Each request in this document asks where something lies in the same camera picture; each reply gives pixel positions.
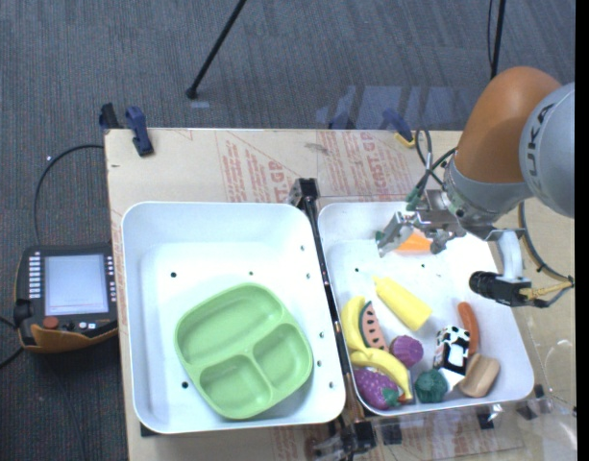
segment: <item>screen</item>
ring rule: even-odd
[[[103,255],[44,258],[46,316],[108,312]]]

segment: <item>orange object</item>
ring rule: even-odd
[[[397,248],[397,251],[430,251],[430,241],[424,235],[414,231]]]
[[[469,331],[469,355],[473,355],[478,350],[479,328],[478,320],[474,309],[469,303],[458,303],[458,315],[463,322],[463,327]]]

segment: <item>toy watermelon slice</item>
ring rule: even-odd
[[[380,322],[375,315],[375,309],[371,301],[362,307],[358,325],[360,327],[362,341],[367,347],[382,349],[388,352],[388,344],[383,336],[383,331],[381,331]]]

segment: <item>black pole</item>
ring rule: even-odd
[[[491,64],[490,78],[497,75],[497,66],[499,65],[499,50],[502,45],[503,16],[505,14],[505,0],[499,2],[499,16],[497,17],[497,32],[495,33],[495,51],[493,52],[493,62]]]
[[[200,72],[196,76],[194,83],[185,92],[185,95],[189,99],[196,99],[196,97],[198,97],[198,93],[196,92],[196,89],[198,88],[198,85],[200,84],[200,82],[204,78],[205,74],[207,73],[207,70],[209,70],[211,62],[215,58],[215,55],[217,55],[217,52],[219,51],[221,44],[224,42],[224,39],[226,39],[226,36],[228,35],[230,28],[233,26],[234,22],[236,21],[236,18],[240,14],[240,11],[243,10],[243,6],[245,5],[245,2],[247,2],[247,0],[239,0],[238,1],[238,3],[236,4],[236,7],[234,8],[234,12],[232,13],[230,18],[228,19],[228,22],[226,22],[226,26],[224,27],[221,34],[217,38],[217,41],[215,41],[215,44],[213,45],[213,48],[210,50],[209,56],[205,60],[205,64],[202,65],[202,68],[200,69]]]

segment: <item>button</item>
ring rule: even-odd
[[[55,316],[46,316],[42,320],[42,325],[46,329],[57,329],[57,327],[60,325],[60,320],[57,319]]]

